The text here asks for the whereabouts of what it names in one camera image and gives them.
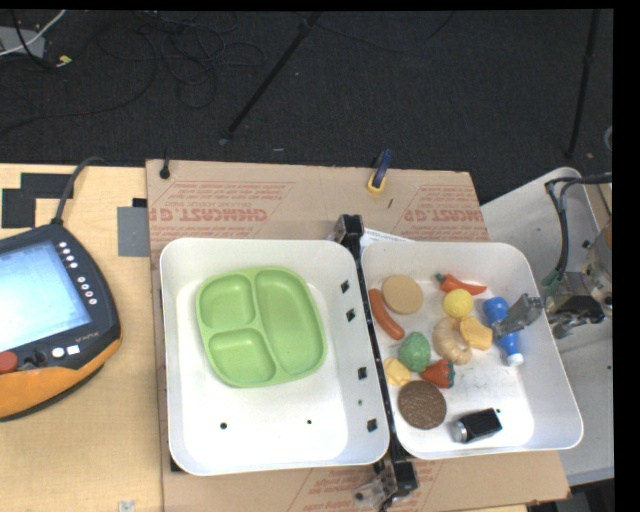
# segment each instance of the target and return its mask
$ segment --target white tray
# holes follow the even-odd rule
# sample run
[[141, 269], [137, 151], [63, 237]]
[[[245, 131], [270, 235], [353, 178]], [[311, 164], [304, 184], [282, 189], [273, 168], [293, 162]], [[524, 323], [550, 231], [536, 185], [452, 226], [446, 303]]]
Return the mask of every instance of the white tray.
[[[420, 331], [431, 341], [434, 325], [446, 317], [444, 292], [436, 273], [453, 274], [462, 280], [488, 285], [474, 297], [472, 314], [486, 323], [482, 302], [504, 297], [512, 305], [523, 294], [538, 296], [524, 255], [516, 248], [491, 242], [376, 242], [363, 251], [367, 286], [380, 288], [392, 274], [408, 274], [421, 286], [422, 308], [411, 315], [392, 317], [406, 333]], [[382, 360], [397, 357], [401, 341], [392, 339], [374, 322]], [[406, 450], [421, 459], [442, 459], [488, 453], [568, 449], [582, 438], [582, 419], [562, 360], [544, 314], [519, 332], [524, 363], [508, 367], [494, 344], [488, 351], [473, 349], [471, 361], [456, 365], [454, 386], [443, 389], [447, 402], [445, 422], [431, 430], [410, 426], [397, 411], [399, 387], [389, 386], [398, 439]], [[432, 361], [440, 356], [432, 350]], [[413, 379], [420, 377], [413, 373]], [[449, 425], [463, 414], [494, 408], [502, 430], [463, 444], [453, 440]]]
[[[207, 360], [196, 292], [214, 275], [264, 265], [286, 267], [306, 281], [323, 320], [327, 356], [305, 378], [234, 388]], [[182, 469], [216, 475], [370, 464], [384, 456], [389, 428], [355, 262], [347, 249], [321, 240], [183, 238], [163, 250], [160, 273], [169, 446]], [[349, 283], [345, 292], [344, 282]]]

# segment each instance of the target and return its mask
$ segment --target blue bottle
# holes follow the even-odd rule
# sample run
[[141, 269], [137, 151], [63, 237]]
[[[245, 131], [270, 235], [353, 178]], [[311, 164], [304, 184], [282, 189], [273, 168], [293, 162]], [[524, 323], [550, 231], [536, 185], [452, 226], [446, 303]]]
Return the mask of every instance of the blue bottle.
[[[503, 297], [493, 297], [485, 301], [482, 309], [489, 320], [489, 325], [493, 325], [494, 322], [506, 318], [509, 305]], [[518, 366], [524, 362], [524, 357], [518, 350], [517, 331], [506, 334], [502, 338], [495, 340], [495, 342], [506, 354], [507, 365]]]

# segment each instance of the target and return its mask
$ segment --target white surface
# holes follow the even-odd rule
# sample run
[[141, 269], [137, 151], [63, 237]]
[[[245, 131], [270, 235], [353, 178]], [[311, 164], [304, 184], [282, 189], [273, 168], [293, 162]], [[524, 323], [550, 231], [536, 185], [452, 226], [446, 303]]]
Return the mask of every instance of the white surface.
[[[555, 266], [560, 251], [560, 228], [544, 183], [560, 176], [579, 177], [568, 167], [552, 171], [482, 206], [489, 236], [520, 249], [540, 283]], [[567, 216], [571, 244], [567, 270], [580, 269], [584, 240], [597, 234], [588, 196], [581, 186], [569, 189]], [[613, 326], [610, 320], [585, 325], [557, 341], [584, 421], [582, 442], [560, 453], [570, 485], [614, 477]]]
[[[306, 281], [323, 320], [327, 357], [308, 377], [234, 388], [209, 365], [195, 296], [209, 277], [263, 265], [286, 267]], [[183, 238], [165, 247], [160, 271], [169, 444], [180, 467], [214, 475], [369, 464], [383, 457], [389, 430], [355, 262], [347, 249], [320, 240]], [[343, 293], [346, 280], [350, 287]], [[358, 378], [361, 367], [367, 378]], [[371, 419], [377, 428], [369, 432]]]
[[[422, 332], [430, 341], [434, 325], [447, 316], [442, 309], [444, 293], [434, 277], [438, 272], [488, 285], [474, 297], [471, 313], [483, 322], [482, 303], [486, 299], [499, 295], [513, 304], [523, 293], [537, 295], [524, 255], [506, 244], [378, 242], [364, 250], [362, 265], [369, 289], [380, 288], [392, 274], [407, 274], [418, 282], [424, 294], [421, 309], [411, 315], [392, 316], [406, 334]], [[374, 324], [382, 359], [397, 357], [401, 341]], [[442, 390], [447, 403], [445, 421], [430, 430], [412, 427], [402, 418], [397, 410], [400, 388], [389, 386], [400, 443], [422, 459], [566, 449], [577, 444], [582, 436], [580, 414], [544, 316], [520, 331], [519, 346], [524, 363], [517, 367], [506, 365], [495, 344], [487, 351], [473, 349], [469, 363], [456, 365], [454, 386]], [[432, 350], [432, 361], [438, 359]], [[414, 372], [413, 379], [420, 377]], [[455, 442], [450, 424], [464, 414], [486, 408], [499, 411], [503, 429], [472, 443]]]

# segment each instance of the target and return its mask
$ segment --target button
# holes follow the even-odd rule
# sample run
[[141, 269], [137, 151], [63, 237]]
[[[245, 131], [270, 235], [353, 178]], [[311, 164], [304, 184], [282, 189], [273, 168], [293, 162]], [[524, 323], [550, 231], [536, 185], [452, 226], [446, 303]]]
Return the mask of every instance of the button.
[[15, 352], [0, 352], [0, 375], [15, 372], [18, 369], [18, 356]]
[[65, 354], [66, 354], [66, 352], [64, 351], [64, 349], [62, 347], [56, 347], [51, 351], [51, 355], [53, 357], [55, 357], [56, 359], [60, 359], [60, 358], [64, 357]]

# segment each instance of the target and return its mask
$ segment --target orange trim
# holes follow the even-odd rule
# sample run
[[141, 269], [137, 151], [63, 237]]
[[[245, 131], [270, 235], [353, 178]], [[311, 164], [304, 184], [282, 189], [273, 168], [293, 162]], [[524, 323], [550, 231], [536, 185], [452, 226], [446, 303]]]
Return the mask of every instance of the orange trim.
[[78, 370], [60, 366], [0, 375], [0, 418], [17, 414], [59, 395], [91, 375], [122, 344], [122, 336]]

